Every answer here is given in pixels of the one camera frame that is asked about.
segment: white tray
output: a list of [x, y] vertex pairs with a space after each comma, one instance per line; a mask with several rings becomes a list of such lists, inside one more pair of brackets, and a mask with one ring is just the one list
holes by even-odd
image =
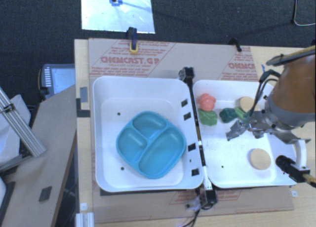
[[[203, 180], [198, 139], [190, 92], [177, 79], [103, 76], [92, 88], [96, 151], [96, 180], [110, 191], [194, 189]], [[188, 147], [178, 163], [162, 178], [149, 179], [130, 167], [116, 149], [116, 139], [124, 126], [137, 114], [152, 111], [175, 125], [185, 136]], [[184, 115], [191, 118], [184, 120]], [[192, 170], [199, 174], [192, 176]]]
[[[287, 174], [284, 174], [275, 164], [279, 155], [296, 159], [292, 145], [286, 145], [272, 135], [255, 139], [251, 132], [246, 131], [237, 138], [227, 141], [225, 132], [236, 120], [223, 123], [219, 112], [224, 108], [238, 107], [238, 100], [243, 96], [254, 98], [258, 88], [256, 82], [200, 80], [194, 85], [196, 100], [208, 93], [216, 98], [214, 111], [218, 115], [217, 125], [199, 124], [205, 161], [208, 167], [208, 177], [220, 188], [244, 188], [262, 186], [281, 186], [296, 184]], [[266, 85], [264, 95], [269, 95], [273, 87]], [[264, 108], [265, 100], [261, 98], [259, 108]], [[271, 165], [266, 170], [258, 170], [251, 166], [249, 154], [252, 149], [264, 149], [271, 158]]]

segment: white cable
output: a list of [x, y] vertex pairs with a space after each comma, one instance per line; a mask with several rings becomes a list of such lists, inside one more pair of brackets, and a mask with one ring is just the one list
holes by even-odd
[[310, 26], [310, 25], [315, 25], [315, 23], [313, 24], [299, 24], [296, 22], [295, 17], [296, 17], [296, 8], [297, 8], [297, 0], [295, 0], [295, 8], [294, 8], [294, 17], [293, 17], [293, 22], [297, 25], [297, 26]]

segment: round beige object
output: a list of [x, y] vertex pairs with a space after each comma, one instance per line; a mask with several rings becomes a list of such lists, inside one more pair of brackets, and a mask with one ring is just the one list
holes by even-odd
[[271, 165], [271, 158], [265, 150], [256, 148], [250, 153], [250, 164], [258, 170], [265, 170]]
[[[239, 106], [240, 108], [245, 111], [246, 113], [251, 110], [252, 106], [253, 106], [253, 102], [255, 100], [252, 99], [251, 97], [248, 97], [248, 96], [244, 96], [242, 98], [240, 98], [239, 100]], [[258, 104], [255, 106], [255, 111], [258, 111], [259, 110], [259, 106]]]

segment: pink play dough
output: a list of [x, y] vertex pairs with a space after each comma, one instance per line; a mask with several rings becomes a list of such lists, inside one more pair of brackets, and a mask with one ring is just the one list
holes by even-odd
[[209, 94], [202, 94], [198, 100], [200, 108], [204, 111], [212, 111], [215, 107], [216, 99]]

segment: blue divided plate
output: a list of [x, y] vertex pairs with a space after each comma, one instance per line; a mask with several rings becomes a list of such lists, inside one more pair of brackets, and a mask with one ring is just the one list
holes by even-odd
[[135, 116], [117, 137], [120, 156], [150, 179], [167, 174], [186, 148], [179, 129], [157, 113], [145, 111]]

